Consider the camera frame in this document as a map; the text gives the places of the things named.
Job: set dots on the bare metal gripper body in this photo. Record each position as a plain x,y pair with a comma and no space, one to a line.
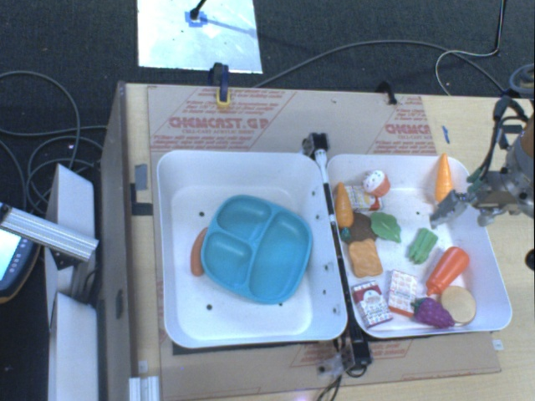
497,199

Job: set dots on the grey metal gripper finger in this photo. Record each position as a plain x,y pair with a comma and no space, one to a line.
455,198
444,216

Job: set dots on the plain orange carrot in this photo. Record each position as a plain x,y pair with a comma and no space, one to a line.
443,178

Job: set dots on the green beans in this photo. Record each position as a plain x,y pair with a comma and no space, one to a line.
422,245

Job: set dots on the orange bottle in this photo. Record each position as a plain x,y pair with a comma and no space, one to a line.
448,269

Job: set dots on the green leaf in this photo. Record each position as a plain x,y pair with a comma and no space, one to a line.
386,226

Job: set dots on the white plastic tray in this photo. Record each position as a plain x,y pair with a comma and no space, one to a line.
480,265
192,307

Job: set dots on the brown biscuit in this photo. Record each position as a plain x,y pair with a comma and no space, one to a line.
362,227

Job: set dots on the small white and red packet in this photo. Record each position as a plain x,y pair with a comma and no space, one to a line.
360,199

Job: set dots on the orange and white carton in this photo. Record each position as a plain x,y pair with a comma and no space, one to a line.
402,292

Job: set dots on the tan round biscuit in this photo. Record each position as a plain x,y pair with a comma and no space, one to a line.
460,304

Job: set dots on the orange bread slice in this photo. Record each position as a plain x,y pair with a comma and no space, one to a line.
365,259

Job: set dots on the purple grapes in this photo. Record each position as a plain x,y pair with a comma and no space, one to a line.
432,313

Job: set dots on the orange carrot with green top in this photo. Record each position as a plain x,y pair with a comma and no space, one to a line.
344,211

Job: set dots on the thin black and white rod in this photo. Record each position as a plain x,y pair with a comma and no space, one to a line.
337,257

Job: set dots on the red and white carton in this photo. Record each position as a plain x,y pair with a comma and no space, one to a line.
372,305

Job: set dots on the blue divided plate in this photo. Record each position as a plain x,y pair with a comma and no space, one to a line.
267,249

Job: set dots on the brown cardboard board red print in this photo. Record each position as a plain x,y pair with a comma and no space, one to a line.
267,119

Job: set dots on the orange sausage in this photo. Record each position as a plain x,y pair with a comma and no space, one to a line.
196,257

